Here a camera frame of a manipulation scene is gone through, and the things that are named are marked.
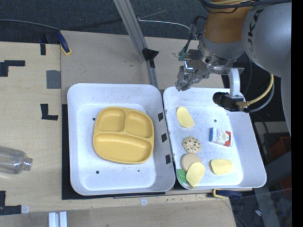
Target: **glass bottle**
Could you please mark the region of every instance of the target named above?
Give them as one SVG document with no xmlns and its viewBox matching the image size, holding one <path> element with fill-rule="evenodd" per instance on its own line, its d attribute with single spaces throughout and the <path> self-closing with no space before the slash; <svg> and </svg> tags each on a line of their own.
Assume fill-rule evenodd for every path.
<svg viewBox="0 0 303 227">
<path fill-rule="evenodd" d="M 0 172 L 19 174 L 22 171 L 29 171 L 33 159 L 18 149 L 0 146 Z"/>
</svg>

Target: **yellow divided dish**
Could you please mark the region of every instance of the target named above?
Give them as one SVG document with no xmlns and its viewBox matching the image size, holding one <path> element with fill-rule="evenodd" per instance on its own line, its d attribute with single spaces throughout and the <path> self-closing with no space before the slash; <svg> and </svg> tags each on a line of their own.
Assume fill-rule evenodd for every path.
<svg viewBox="0 0 303 227">
<path fill-rule="evenodd" d="M 151 118 L 138 110 L 107 107 L 97 116 L 93 144 L 103 159 L 140 164 L 153 152 L 154 127 Z"/>
</svg>

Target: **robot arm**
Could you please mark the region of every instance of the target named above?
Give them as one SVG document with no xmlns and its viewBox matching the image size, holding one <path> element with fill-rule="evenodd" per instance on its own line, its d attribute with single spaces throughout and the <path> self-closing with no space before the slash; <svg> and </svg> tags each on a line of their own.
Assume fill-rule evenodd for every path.
<svg viewBox="0 0 303 227">
<path fill-rule="evenodd" d="M 198 35 L 198 50 L 187 52 L 188 42 L 179 53 L 184 65 L 179 68 L 176 88 L 187 90 L 211 73 L 229 75 L 233 80 L 233 63 L 245 52 L 255 64 L 281 77 L 283 109 L 291 133 L 292 0 L 199 1 L 209 15 Z M 227 110 L 243 110 L 244 98 L 233 96 L 218 93 L 213 99 Z"/>
</svg>

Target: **white wire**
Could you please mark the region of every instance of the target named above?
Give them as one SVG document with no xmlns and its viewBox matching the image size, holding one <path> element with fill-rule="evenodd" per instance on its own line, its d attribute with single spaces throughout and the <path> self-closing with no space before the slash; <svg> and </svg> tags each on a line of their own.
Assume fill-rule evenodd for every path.
<svg viewBox="0 0 303 227">
<path fill-rule="evenodd" d="M 141 20 L 141 19 L 139 19 L 139 22 L 150 22 L 150 23 L 162 23 L 162 24 L 170 24 L 170 25 L 179 25 L 179 26 L 185 27 L 189 30 L 189 27 L 187 27 L 186 25 L 179 24 L 179 23 L 173 23 L 173 22 L 167 22 L 167 21 Z"/>
</svg>

